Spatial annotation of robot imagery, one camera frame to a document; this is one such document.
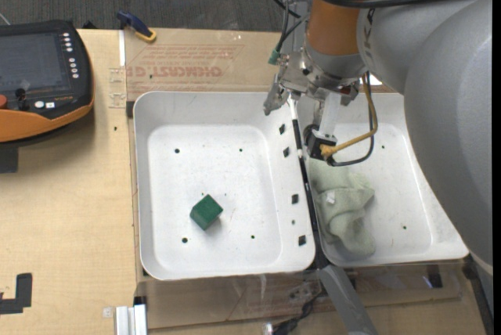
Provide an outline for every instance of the blue and yellow clamp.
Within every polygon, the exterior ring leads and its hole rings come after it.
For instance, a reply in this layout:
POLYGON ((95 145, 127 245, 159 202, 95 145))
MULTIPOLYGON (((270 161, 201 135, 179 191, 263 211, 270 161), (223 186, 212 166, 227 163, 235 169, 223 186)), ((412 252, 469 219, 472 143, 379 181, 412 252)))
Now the blue and yellow clamp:
POLYGON ((124 29, 126 26, 131 27, 135 31, 135 35, 141 40, 152 43, 157 38, 157 33, 149 29, 137 16, 120 10, 117 13, 117 18, 121 22, 120 29, 124 29))

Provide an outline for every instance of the green cube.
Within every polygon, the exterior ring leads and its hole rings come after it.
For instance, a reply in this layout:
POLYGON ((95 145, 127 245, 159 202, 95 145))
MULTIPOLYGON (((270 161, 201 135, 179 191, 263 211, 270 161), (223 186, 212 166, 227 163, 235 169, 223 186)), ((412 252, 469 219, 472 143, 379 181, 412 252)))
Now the green cube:
POLYGON ((189 216, 203 230, 207 229, 211 224, 218 219, 222 213, 222 207, 214 200, 211 195, 206 195, 191 209, 189 216))

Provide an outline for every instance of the gray cloth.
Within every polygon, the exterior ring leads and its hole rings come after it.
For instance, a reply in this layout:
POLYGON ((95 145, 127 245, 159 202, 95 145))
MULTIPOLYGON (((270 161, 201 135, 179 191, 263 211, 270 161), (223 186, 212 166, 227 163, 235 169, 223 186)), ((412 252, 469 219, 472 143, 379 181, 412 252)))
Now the gray cloth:
POLYGON ((366 204, 374 196, 367 178, 351 172, 348 167, 330 167, 313 159, 308 162, 308 177, 327 243, 340 240, 358 257, 373 254, 376 250, 374 238, 361 219, 366 204))

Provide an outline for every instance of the emergency stop button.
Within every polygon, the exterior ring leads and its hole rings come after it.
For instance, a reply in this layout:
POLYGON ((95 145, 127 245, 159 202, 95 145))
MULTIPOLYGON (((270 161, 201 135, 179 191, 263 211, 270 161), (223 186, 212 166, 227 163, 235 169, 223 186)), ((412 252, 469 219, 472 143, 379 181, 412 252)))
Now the emergency stop button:
POLYGON ((7 110, 7 97, 0 94, 0 110, 7 110))

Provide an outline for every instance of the table surface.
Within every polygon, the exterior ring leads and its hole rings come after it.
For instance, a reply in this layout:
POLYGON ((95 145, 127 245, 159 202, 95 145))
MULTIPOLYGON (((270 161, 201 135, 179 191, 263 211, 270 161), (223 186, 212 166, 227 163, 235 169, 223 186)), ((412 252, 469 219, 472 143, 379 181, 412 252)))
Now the table surface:
MULTIPOLYGON (((0 293, 15 297, 16 276, 33 275, 32 306, 0 315, 0 333, 114 333, 107 312, 132 305, 135 244, 128 119, 110 103, 110 70, 120 66, 119 31, 80 31, 96 75, 91 114, 65 132, 20 149, 20 168, 0 175, 0 293)), ((470 283, 450 301, 378 306, 380 333, 485 333, 470 283)), ((262 320, 156 334, 261 333, 262 320)), ((335 312, 307 317, 295 334, 344 334, 335 312)))

